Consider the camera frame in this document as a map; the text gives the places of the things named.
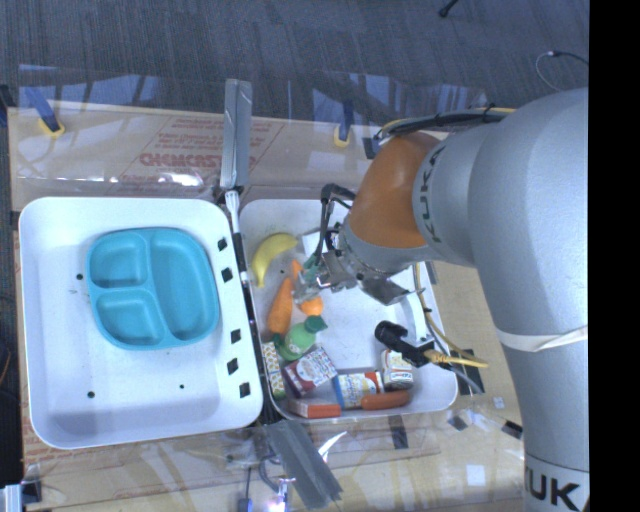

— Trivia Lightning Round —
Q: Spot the green bottle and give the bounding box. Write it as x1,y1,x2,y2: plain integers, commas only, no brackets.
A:
273,315,329,362

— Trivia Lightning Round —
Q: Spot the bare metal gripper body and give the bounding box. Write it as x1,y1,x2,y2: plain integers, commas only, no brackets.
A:
316,248,411,307

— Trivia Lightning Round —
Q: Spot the large orange carrot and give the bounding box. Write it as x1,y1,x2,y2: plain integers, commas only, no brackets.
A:
266,277,295,335

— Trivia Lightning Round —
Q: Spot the small white carton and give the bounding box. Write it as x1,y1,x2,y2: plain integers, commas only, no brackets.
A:
381,348,415,391

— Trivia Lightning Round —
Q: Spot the yellow patterned carton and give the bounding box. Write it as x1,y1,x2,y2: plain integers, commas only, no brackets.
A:
260,341,287,400

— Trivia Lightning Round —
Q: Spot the white plastic tray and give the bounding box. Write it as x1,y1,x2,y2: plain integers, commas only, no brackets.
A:
238,198,459,421
18,196,265,450

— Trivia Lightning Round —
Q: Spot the yellow banana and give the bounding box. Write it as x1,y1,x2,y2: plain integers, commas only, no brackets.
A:
250,232,300,289

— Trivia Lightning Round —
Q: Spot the brown cardboard board red print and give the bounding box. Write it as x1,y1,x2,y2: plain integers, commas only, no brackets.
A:
7,107,526,512

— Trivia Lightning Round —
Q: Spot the white and blue packet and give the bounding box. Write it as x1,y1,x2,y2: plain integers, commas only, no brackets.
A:
331,371,385,410

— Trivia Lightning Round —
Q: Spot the small orange carrot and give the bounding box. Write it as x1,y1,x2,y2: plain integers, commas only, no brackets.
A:
290,258,325,318

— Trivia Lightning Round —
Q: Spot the black cylinder on white bracket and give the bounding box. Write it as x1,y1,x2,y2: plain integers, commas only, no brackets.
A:
373,294,436,370

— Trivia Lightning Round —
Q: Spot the orange flat box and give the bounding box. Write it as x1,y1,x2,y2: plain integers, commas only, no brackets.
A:
286,398,343,420

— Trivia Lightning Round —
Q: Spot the brown sausage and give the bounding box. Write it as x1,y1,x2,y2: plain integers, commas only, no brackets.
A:
360,389,412,412

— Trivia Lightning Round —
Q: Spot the red and white carton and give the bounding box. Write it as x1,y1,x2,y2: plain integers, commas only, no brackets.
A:
282,346,339,398

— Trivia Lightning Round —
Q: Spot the blue divided plate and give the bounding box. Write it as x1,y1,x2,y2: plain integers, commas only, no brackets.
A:
85,227,221,350

